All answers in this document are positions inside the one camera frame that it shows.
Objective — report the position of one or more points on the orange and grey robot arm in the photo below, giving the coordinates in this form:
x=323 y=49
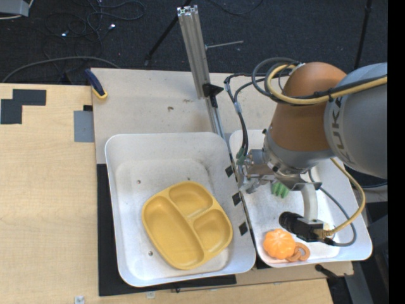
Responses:
x=303 y=119

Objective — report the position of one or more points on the orange peeled mandarin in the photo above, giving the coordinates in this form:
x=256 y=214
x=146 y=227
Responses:
x=278 y=243

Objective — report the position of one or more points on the green toy vegetable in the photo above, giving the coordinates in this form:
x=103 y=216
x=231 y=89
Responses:
x=280 y=190

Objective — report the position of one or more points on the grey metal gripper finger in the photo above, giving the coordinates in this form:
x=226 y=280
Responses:
x=267 y=179
x=251 y=187

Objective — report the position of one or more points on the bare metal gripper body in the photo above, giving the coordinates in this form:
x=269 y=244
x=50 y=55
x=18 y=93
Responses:
x=257 y=165

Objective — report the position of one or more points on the orange pretzel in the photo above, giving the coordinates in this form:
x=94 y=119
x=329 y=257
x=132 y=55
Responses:
x=304 y=252

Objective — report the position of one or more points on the black cylinder on white bracket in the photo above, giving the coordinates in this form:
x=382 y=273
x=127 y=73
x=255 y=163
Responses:
x=297 y=223

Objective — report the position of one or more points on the white plastic tray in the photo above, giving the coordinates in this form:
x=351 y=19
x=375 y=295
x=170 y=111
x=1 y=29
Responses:
x=272 y=211
x=136 y=176

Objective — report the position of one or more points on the pale flat board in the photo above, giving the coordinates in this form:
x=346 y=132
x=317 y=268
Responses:
x=152 y=106

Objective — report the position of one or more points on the yellow divided plate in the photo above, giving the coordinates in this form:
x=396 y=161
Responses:
x=183 y=226

